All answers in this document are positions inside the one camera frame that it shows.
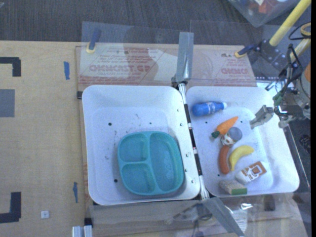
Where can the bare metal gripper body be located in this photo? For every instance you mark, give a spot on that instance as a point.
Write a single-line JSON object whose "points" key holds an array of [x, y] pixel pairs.
{"points": [[293, 110]]}

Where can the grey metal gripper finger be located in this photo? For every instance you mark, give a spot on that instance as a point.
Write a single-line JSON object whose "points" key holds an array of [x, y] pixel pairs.
{"points": [[257, 122], [265, 109]]}

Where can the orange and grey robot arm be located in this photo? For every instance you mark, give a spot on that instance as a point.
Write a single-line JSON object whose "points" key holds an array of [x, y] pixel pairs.
{"points": [[307, 73]]}

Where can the small can with grey lid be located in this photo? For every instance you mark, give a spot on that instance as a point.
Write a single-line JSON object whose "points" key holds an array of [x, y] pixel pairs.
{"points": [[234, 133]]}

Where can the orange carrot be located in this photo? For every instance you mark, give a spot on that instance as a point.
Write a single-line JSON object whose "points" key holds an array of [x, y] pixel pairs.
{"points": [[225, 126]]}

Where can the yellow banana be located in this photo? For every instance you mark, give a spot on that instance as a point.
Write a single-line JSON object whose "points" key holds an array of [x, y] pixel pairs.
{"points": [[238, 154]]}

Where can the white plastic tray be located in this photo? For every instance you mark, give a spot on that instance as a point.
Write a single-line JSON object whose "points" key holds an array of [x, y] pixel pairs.
{"points": [[103, 137], [279, 162]]}

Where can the white and orange carton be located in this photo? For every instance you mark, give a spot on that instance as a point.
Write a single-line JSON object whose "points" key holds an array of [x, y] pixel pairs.
{"points": [[254, 171]]}

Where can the orange sausage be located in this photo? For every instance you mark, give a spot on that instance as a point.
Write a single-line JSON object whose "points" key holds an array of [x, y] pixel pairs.
{"points": [[224, 160]]}

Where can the blue plastic bottle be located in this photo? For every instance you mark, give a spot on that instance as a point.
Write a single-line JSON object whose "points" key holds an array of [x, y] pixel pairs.
{"points": [[205, 108]]}

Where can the thin black and white rod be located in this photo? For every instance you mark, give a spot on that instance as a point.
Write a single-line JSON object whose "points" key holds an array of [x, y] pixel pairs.
{"points": [[190, 128]]}

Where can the tan and green sponge block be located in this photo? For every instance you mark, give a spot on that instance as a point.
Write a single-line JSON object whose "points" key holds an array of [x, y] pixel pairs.
{"points": [[233, 187]]}

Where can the yellow pole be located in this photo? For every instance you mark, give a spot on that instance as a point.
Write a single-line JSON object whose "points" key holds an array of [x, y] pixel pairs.
{"points": [[290, 18]]}

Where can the clear plastic storage box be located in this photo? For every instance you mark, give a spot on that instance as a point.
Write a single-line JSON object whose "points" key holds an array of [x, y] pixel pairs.
{"points": [[259, 4]]}

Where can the green divided plate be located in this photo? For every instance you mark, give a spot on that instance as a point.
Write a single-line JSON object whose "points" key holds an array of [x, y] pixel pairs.
{"points": [[158, 164]]}

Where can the brown cardboard board red print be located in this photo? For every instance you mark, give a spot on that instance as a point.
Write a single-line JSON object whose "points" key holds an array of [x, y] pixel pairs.
{"points": [[138, 68]]}

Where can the small white square tile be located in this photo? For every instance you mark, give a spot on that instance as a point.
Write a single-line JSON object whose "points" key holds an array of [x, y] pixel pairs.
{"points": [[45, 214]]}

